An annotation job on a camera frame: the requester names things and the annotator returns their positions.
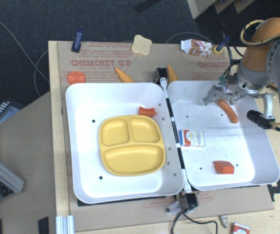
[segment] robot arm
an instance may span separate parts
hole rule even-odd
[[[254,23],[259,23],[251,41],[244,39],[245,30]],[[223,74],[220,85],[214,86],[203,99],[204,104],[227,97],[229,103],[235,104],[244,96],[262,98],[264,114],[254,111],[248,113],[248,118],[263,128],[275,128],[272,113],[272,100],[269,94],[260,94],[264,87],[275,84],[280,100],[280,18],[270,18],[266,21],[256,20],[246,25],[241,33],[241,41],[248,45],[241,60],[233,61],[237,65],[234,75]]]

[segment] white tray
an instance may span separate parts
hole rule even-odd
[[[249,110],[258,111],[255,99],[232,106],[239,118],[234,124],[216,103],[203,104],[213,85],[218,82],[175,81],[167,89],[177,130],[204,134],[204,147],[181,147],[189,183],[201,191],[275,183],[280,169],[268,135],[246,117]],[[214,160],[231,162],[234,174],[217,174]]]
[[[73,184],[79,200],[108,201],[175,195],[183,178],[163,90],[153,83],[77,83],[66,91]],[[156,110],[166,162],[151,174],[116,176],[101,160],[99,127],[107,118],[137,115],[139,107]]]

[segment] yellow plate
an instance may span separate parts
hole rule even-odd
[[[100,126],[99,145],[105,168],[119,176],[153,173],[166,159],[159,126],[147,116],[108,118]]]

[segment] orange disc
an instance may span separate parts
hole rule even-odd
[[[86,76],[81,71],[72,71],[68,74],[67,81],[70,85],[74,83],[85,83]]]

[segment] black floor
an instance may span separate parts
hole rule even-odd
[[[280,0],[256,0],[239,14],[232,4],[219,15],[211,6],[196,20],[187,0],[0,0],[0,101],[11,98],[26,106],[49,91],[49,83],[37,74],[37,93],[33,64],[19,44],[34,64],[44,54],[39,68],[48,78],[48,41],[74,40],[79,26],[86,41],[132,41],[140,34],[166,43],[192,32],[217,44],[225,24],[234,45],[242,46],[237,35],[244,25],[269,17],[280,17]],[[180,43],[181,37],[170,43]]]

